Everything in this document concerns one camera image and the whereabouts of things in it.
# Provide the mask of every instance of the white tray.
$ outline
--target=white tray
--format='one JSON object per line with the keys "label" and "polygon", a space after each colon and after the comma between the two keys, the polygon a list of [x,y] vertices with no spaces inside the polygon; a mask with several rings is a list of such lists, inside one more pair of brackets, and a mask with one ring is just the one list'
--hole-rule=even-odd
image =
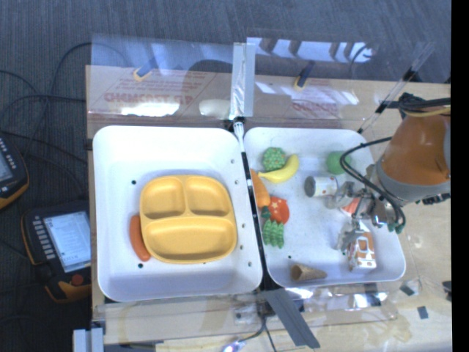
{"label": "white tray", "polygon": [[[285,183],[273,184],[263,180],[269,193],[284,198],[290,209],[290,219],[284,228],[282,249],[265,246],[267,269],[272,279],[282,287],[306,285],[343,285],[364,282],[385,282],[399,279],[405,272],[405,257],[398,236],[387,228],[372,231],[377,267],[366,273],[349,271],[346,257],[334,249],[339,232],[350,217],[339,209],[327,209],[323,197],[306,196],[303,184],[311,175],[327,173],[326,158],[331,151],[345,151],[364,138],[342,129],[252,128],[245,135],[245,150],[251,168],[262,170],[262,154],[268,147],[281,147],[287,155],[298,154],[300,167]],[[352,165],[361,173],[373,163],[367,147],[355,151]],[[353,180],[339,175],[339,183]],[[295,282],[290,267],[295,263],[310,265],[327,273],[324,279]]]}
{"label": "white tray", "polygon": [[[114,301],[248,293],[262,279],[240,147],[215,128],[108,126],[93,139],[97,217],[97,278]],[[144,185],[164,175],[206,175],[232,199],[237,246],[227,257],[200,264],[142,263],[129,239]]]}

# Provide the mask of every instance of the multimeter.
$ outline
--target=multimeter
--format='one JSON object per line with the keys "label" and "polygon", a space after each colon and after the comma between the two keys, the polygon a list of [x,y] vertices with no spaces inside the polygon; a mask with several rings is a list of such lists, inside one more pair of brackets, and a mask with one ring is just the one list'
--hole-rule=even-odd
{"label": "multimeter", "polygon": [[0,133],[0,209],[22,195],[28,186],[29,175],[20,152]]}
{"label": "multimeter", "polygon": [[91,294],[89,203],[36,208],[21,218],[21,232],[36,277],[57,303]]}

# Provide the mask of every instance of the toy banana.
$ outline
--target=toy banana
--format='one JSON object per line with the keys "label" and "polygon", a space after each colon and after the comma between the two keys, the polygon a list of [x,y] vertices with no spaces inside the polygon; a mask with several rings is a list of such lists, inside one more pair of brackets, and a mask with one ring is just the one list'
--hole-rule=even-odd
{"label": "toy banana", "polygon": [[272,183],[283,183],[295,175],[299,166],[298,156],[293,154],[282,168],[270,172],[258,172],[257,174]]}

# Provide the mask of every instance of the yellow divided plate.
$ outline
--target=yellow divided plate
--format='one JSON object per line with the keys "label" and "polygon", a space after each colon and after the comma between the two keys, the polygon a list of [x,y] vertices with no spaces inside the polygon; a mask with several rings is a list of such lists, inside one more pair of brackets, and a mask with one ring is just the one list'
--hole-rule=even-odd
{"label": "yellow divided plate", "polygon": [[228,191],[201,175],[157,177],[140,196],[141,234],[148,252],[168,263],[203,263],[230,254],[237,243]]}

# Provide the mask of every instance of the black surface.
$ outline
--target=black surface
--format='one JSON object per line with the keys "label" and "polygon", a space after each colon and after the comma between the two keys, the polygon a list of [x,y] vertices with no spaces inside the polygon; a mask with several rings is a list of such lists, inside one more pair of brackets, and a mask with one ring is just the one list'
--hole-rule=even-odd
{"label": "black surface", "polygon": [[[377,41],[379,56],[353,77],[389,81],[408,69],[402,59],[416,43],[431,42],[435,52],[418,79],[451,79],[451,0],[0,0],[0,70],[6,71],[0,73],[0,107],[10,106],[0,115],[0,129],[14,133],[5,134],[26,154],[31,178],[28,191],[0,211],[0,351],[71,351],[73,329],[89,326],[89,299],[58,305],[36,284],[20,217],[87,194],[84,66],[91,62],[93,35],[231,44],[273,33],[294,40]],[[290,71],[288,66],[275,70]],[[311,76],[350,74],[318,64]],[[37,94],[78,99],[13,103]]]}

